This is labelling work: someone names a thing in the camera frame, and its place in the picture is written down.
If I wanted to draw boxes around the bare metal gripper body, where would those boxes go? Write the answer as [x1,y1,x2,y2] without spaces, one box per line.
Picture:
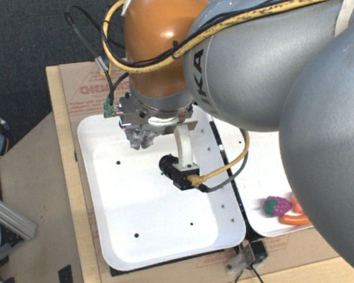
[114,85,197,142]

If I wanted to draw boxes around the white plastic tray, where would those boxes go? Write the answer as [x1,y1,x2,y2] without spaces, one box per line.
[75,97,251,276]
[207,104,316,244]

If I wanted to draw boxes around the thin black and white rod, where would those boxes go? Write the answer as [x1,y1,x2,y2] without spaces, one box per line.
[208,117,253,246]

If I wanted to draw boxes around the purple grapes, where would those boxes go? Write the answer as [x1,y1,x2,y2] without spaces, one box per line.
[261,193,294,219]

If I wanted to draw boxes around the orange carrot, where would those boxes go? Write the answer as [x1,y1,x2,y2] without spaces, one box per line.
[289,193,304,216]

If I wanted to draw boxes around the orange sausage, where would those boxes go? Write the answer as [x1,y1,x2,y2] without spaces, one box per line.
[278,210,312,230]

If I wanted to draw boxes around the black cylinder on white bracket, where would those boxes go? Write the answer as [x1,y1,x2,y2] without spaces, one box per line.
[153,124,204,194]

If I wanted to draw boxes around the black block with thin wires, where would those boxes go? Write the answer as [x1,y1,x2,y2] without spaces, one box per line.
[247,239,270,264]

